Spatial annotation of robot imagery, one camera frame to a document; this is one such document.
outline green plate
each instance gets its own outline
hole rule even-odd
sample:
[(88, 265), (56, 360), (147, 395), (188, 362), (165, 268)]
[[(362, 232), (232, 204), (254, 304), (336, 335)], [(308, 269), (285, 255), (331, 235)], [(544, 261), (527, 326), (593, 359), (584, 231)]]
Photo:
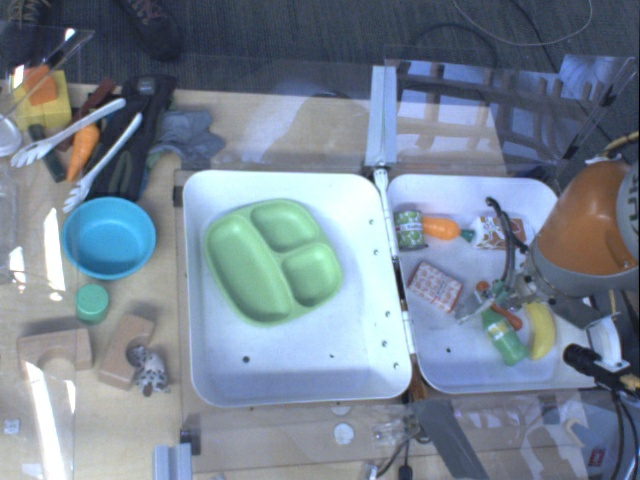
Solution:
[(274, 199), (228, 213), (207, 227), (209, 270), (249, 322), (275, 325), (321, 306), (342, 285), (322, 229), (299, 203)]

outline yellow banana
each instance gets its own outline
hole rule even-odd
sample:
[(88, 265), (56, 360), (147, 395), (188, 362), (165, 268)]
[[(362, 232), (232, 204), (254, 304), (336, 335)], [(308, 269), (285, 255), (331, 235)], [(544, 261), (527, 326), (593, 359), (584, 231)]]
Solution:
[(529, 314), (533, 334), (529, 357), (535, 361), (546, 356), (553, 347), (556, 341), (556, 325), (545, 303), (529, 302), (524, 306)]

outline fork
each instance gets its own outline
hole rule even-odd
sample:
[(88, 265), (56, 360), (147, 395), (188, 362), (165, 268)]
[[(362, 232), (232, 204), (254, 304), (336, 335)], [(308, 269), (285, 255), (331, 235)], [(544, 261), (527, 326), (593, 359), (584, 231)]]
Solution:
[(102, 169), (111, 161), (111, 159), (116, 155), (120, 148), (125, 145), (125, 143), (131, 138), (131, 136), (135, 133), (135, 131), (140, 126), (142, 122), (142, 114), (139, 112), (134, 116), (134, 118), (127, 126), (127, 129), (120, 135), (118, 140), (114, 143), (113, 146), (105, 153), (105, 155), (100, 159), (100, 161), (91, 169), (85, 176), (80, 179), (76, 183), (76, 186), (71, 189), (69, 192), (69, 197), (64, 202), (64, 208), (62, 209), (64, 213), (69, 213), (76, 206), (78, 206), (82, 201), (85, 200), (87, 195), (89, 194), (89, 190), (91, 189), (91, 185), (94, 180), (100, 174)]
[(55, 148), (67, 137), (73, 135), (88, 124), (94, 123), (102, 119), (104, 116), (115, 112), (116, 110), (120, 110), (126, 105), (126, 103), (127, 102), (124, 98), (113, 100), (112, 102), (95, 110), (94, 112), (91, 112), (91, 114), (89, 114), (88, 116), (79, 119), (61, 132), (56, 133), (55, 135), (52, 135), (47, 139), (24, 146), (20, 151), (13, 155), (13, 157), (11, 158), (11, 165), (13, 167), (31, 165), (36, 160), (39, 160), (40, 158), (45, 156), (49, 151)]

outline can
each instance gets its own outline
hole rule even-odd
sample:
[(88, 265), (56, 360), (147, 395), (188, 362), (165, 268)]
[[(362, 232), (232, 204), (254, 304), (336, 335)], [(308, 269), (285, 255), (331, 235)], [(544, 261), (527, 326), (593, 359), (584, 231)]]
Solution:
[(393, 224), (401, 250), (420, 249), (426, 247), (422, 233), (422, 212), (409, 210), (395, 212)]

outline green bottle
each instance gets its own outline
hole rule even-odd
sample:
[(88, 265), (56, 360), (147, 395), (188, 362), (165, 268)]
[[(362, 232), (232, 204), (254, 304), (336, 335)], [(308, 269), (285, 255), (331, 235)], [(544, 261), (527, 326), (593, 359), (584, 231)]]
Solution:
[(529, 355), (511, 324), (492, 309), (482, 312), (482, 328), (502, 355), (508, 366), (516, 364)]

